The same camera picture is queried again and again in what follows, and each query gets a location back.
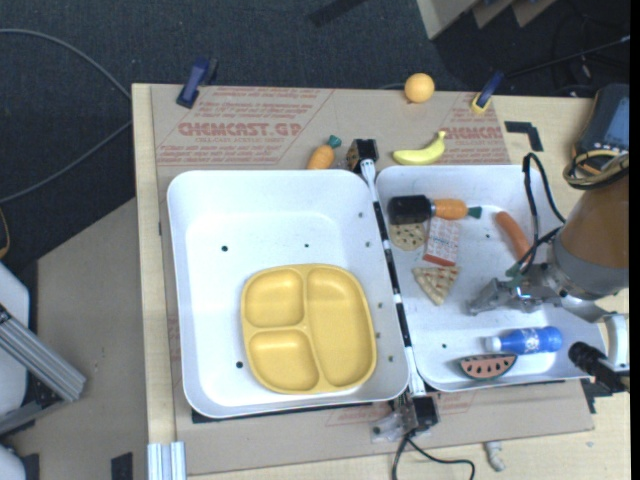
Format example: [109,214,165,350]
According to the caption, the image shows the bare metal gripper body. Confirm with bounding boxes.
[513,263,619,325]

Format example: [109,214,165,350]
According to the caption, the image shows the blue bottle white cap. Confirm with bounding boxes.
[483,325,565,356]

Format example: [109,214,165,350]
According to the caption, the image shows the pizza slice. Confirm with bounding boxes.
[411,265,461,307]

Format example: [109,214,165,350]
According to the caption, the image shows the orange sausage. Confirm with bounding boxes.
[494,210,534,265]

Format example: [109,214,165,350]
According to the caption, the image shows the orange and white packet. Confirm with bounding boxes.
[422,215,462,268]

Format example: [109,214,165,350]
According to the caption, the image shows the watermelon slice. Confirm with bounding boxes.
[458,352,519,383]

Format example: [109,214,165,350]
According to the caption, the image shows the orange carrot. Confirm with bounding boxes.
[305,134,344,171]
[432,197,484,221]

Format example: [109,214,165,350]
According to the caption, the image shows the brown biscuit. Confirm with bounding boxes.
[388,222,427,253]

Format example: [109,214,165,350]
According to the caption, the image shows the white plastic tray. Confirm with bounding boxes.
[165,168,412,420]
[374,163,609,394]

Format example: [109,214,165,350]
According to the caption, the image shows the thin black and white rod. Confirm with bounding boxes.
[360,158,427,397]

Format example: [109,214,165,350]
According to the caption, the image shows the yellow banana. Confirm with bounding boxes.
[391,130,448,167]

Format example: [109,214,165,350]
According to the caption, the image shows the yellow divided plate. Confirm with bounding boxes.
[239,262,378,396]

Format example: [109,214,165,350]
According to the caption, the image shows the orange ball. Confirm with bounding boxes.
[403,72,436,105]

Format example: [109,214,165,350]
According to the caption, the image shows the brown cardboard board red print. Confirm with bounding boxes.
[149,84,597,475]

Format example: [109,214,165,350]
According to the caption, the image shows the black cylinder on white bracket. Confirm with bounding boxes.
[567,312,631,395]

